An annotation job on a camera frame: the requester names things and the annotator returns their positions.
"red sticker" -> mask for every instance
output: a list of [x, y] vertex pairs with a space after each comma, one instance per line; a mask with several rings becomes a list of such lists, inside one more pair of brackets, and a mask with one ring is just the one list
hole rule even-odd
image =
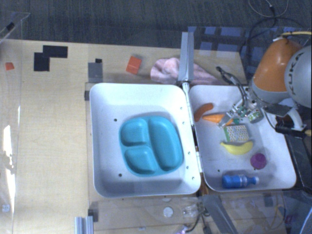
[[15, 68], [14, 68], [13, 63], [11, 63], [11, 62], [6, 62], [6, 63], [5, 63], [5, 69], [6, 69], [6, 71], [8, 71], [8, 70], [12, 70], [12, 69], [15, 69]]

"pink cloth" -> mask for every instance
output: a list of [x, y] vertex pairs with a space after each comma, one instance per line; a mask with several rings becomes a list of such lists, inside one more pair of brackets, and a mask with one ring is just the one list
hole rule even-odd
[[[180, 60], [178, 58], [159, 59], [151, 69], [151, 79], [163, 84], [175, 84], [178, 78]], [[219, 85], [221, 82], [206, 70], [194, 63], [192, 85]]]

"dark floor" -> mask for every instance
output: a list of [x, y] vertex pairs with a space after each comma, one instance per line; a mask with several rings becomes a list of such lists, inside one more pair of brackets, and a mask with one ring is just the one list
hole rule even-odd
[[[281, 14], [287, 0], [269, 0]], [[252, 5], [272, 15], [263, 0]], [[0, 10], [30, 12], [24, 38], [179, 47], [188, 26], [251, 27], [264, 17], [248, 0], [0, 0]], [[289, 0], [277, 26], [311, 28], [312, 0]], [[272, 20], [259, 26], [271, 26]]]

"purple ball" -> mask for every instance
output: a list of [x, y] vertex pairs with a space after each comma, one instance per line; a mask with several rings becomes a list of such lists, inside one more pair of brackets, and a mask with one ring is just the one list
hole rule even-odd
[[255, 154], [251, 157], [250, 163], [255, 169], [260, 170], [267, 165], [267, 159], [263, 154]]

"banana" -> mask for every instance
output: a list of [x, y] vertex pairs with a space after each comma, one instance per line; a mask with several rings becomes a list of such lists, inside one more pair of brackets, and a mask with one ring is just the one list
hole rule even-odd
[[246, 154], [247, 152], [249, 152], [252, 149], [254, 144], [252, 141], [247, 141], [240, 146], [226, 144], [224, 142], [221, 142], [220, 145], [224, 146], [230, 154], [242, 155], [242, 154]]

